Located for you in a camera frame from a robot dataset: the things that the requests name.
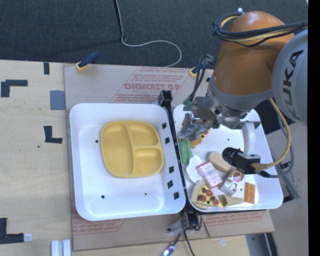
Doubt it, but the toy pizza slice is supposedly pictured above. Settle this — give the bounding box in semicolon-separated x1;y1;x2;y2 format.
190;179;225;210

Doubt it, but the green toy vegetable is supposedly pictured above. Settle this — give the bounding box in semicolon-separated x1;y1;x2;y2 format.
179;139;193;165

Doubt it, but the white plastic tray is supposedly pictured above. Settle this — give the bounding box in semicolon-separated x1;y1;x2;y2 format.
69;102;187;222
172;103;284;213

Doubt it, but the beige toy bread roll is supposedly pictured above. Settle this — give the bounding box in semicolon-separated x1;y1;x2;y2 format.
207;150;233;173

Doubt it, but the black cylinder on white bracket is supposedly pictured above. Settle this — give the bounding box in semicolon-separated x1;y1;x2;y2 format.
221;121;261;175

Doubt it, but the orange toy biscuit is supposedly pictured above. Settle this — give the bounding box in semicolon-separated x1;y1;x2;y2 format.
243;182;257;206

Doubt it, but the brown cardboard board red print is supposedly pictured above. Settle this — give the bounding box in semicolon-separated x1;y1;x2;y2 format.
63;63;275;252

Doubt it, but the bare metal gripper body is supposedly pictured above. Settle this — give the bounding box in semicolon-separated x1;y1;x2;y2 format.
190;96;251;130

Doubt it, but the white toy food piece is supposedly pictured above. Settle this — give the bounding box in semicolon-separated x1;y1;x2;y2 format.
185;155;204;184

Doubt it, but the brown and white carton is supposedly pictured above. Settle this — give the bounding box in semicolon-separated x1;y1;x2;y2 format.
219;167;246;197

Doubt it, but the thin black rod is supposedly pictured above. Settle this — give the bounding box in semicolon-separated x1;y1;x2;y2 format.
165;99;191;216

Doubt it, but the red and white carton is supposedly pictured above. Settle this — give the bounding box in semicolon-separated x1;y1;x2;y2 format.
195;161;224;190

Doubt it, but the orange toy food piece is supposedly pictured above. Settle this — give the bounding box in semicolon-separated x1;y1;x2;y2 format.
190;128;211;149

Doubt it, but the yellow divided plate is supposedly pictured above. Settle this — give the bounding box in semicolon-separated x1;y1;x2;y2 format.
100;120;165;179

